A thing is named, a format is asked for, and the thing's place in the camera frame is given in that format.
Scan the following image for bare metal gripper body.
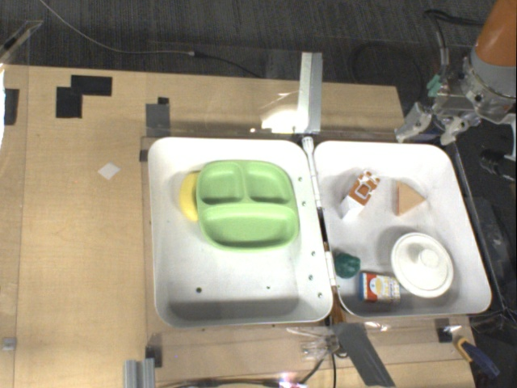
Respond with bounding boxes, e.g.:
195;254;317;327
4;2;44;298
430;59;517;127

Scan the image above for white plastic tray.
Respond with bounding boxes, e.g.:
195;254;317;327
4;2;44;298
313;140;494;319
146;136;334;329

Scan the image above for tan triangular pizza slice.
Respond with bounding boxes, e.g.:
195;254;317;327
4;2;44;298
396;180;427;218

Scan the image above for orange and white carton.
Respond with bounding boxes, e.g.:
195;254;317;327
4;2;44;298
339;169;382;221

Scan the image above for thin black and white rod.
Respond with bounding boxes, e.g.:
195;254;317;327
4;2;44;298
301;136;338;298

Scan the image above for white bowl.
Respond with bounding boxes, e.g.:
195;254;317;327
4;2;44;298
390;232;455;299

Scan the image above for green broccoli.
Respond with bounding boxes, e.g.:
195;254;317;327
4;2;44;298
333;251;362;280

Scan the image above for red yellow and blue carton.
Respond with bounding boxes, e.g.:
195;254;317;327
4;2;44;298
358;272;402;304

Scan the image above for green divided plate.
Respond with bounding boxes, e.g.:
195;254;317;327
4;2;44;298
195;159;301;254

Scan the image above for yellow banana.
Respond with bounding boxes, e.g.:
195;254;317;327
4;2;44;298
179;171;202;223

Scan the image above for pale wood board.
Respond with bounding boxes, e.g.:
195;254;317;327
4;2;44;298
0;64;476;388

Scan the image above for black cylinder on white bracket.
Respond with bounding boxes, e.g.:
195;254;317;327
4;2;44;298
479;112;517;174

